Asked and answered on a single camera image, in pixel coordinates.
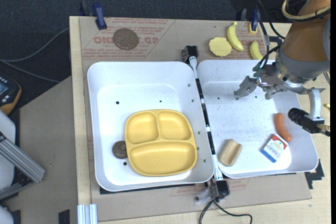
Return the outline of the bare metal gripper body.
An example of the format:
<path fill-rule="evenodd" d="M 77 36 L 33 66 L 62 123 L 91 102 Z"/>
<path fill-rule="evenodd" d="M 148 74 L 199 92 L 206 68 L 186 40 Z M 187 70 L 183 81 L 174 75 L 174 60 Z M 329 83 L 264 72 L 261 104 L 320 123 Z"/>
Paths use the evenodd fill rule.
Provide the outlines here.
<path fill-rule="evenodd" d="M 283 86 L 286 90 L 296 94 L 307 94 L 308 90 L 303 86 L 307 80 L 289 71 L 283 64 L 273 62 L 262 68 L 255 67 L 257 85 L 261 88 L 267 86 Z"/>

